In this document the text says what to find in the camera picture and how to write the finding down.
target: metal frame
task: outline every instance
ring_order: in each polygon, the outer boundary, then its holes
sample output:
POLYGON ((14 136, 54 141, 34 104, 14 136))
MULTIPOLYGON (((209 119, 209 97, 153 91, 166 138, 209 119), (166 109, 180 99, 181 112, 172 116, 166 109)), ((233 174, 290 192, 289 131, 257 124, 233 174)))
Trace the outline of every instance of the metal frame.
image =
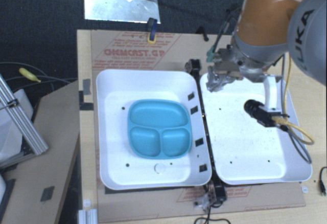
MULTIPOLYGON (((9 86, 6 84, 1 74, 0 74, 0 103, 7 110, 11 119, 15 122, 16 126, 22 133, 24 139, 28 143, 29 147, 32 149, 33 153, 35 155, 40 155, 43 152, 45 152, 49 148, 48 145, 43 140, 43 138, 39 135, 31 120, 29 120, 29 118, 26 116, 21 105, 18 103, 18 101, 15 100, 12 91, 10 90, 9 86)), ((31 156, 25 156, 26 158, 24 158, 21 157, 21 155, 19 155, 18 160, 17 158, 13 158, 13 157, 1 163, 0 168, 9 166, 9 164, 12 164, 13 161, 19 162, 27 158, 30 158, 31 156)))

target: metal rod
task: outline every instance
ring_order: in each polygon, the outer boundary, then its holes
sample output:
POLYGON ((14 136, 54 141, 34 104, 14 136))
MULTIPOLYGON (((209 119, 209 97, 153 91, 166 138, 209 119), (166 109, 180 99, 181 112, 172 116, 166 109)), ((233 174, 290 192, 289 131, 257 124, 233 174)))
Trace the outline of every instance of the metal rod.
MULTIPOLYGON (((14 98, 13 93, 0 75, 0 102, 6 105, 14 98)), ((36 155, 40 155, 49 148, 20 105, 6 107, 6 110, 36 155)))

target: black wire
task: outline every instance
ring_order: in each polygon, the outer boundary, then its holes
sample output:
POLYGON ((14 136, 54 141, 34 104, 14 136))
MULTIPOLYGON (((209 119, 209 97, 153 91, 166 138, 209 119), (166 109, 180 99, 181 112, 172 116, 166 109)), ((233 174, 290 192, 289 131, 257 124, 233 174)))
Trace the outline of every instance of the black wire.
MULTIPOLYGON (((65 79, 65 80, 73 80, 73 79, 76 80, 76 78, 68 78, 68 79, 65 79)), ((15 88, 13 91, 15 92, 15 91, 18 91, 18 90, 20 90, 22 88, 33 87, 33 86, 37 86, 37 85, 40 85, 40 84, 53 83, 53 82, 58 82, 58 80, 48 80, 48 81, 36 82, 36 83, 32 83, 32 84, 28 84, 28 85, 25 85, 25 86, 15 88)))
POLYGON ((322 172, 324 169, 327 169, 327 167, 322 167, 320 170, 320 174, 319 174, 319 180, 322 180, 322 172))
POLYGON ((208 224, 209 221, 225 221, 225 222, 227 222, 228 224, 231 224, 231 222, 230 222, 228 219, 226 219, 226 218, 217 218, 217 219, 212 219, 212 218, 210 218, 211 208, 214 208, 214 207, 213 207, 213 206, 210 206, 210 207, 209 207, 209 209, 208 209, 208 215, 207 215, 206 218, 205 218, 205 217, 198 217, 198 218, 195 219, 195 221, 194 221, 193 224, 197 224, 197 222, 198 222, 199 220, 202 220, 202 219, 205 220, 205 222, 204 222, 203 224, 208 224))
POLYGON ((290 128, 288 128, 287 130, 287 133, 288 135, 290 136, 291 138, 291 141, 295 147, 295 149, 297 150, 297 153, 299 153, 299 155, 302 157, 302 159, 304 159, 305 162, 307 162, 308 164, 311 164, 312 163, 312 160, 311 160, 311 157, 308 153, 308 151, 306 150, 305 146, 300 142, 300 140, 294 136, 293 132, 290 130, 290 128), (305 153, 306 155, 306 158, 305 156, 302 154, 302 152, 299 150, 298 146, 296 145, 296 143, 294 142, 294 140, 300 145, 301 149, 303 150, 303 152, 305 153))
POLYGON ((226 10, 225 20, 224 20, 223 24, 220 26, 220 29, 219 29, 219 32, 218 32, 218 36, 217 36, 217 38, 216 38, 215 43, 214 43, 213 46, 212 46, 212 48, 213 48, 213 52, 215 52, 216 47, 217 47, 217 45, 218 45, 218 42, 219 42, 221 36, 226 32, 226 25, 229 23, 229 21, 230 21, 231 19, 234 19, 234 20, 237 21, 237 19, 235 19, 235 18, 231 15, 232 12, 234 12, 234 11, 238 11, 238 10, 240 10, 240 9, 241 9, 241 8, 240 8, 239 6, 236 6, 235 8, 227 9, 227 10, 226 10))
POLYGON ((214 208, 214 209, 217 209, 217 208, 221 207, 221 205, 222 205, 221 202, 218 202, 218 203, 219 203, 218 205, 216 205, 216 203, 213 203, 213 204, 211 205, 211 207, 214 208))

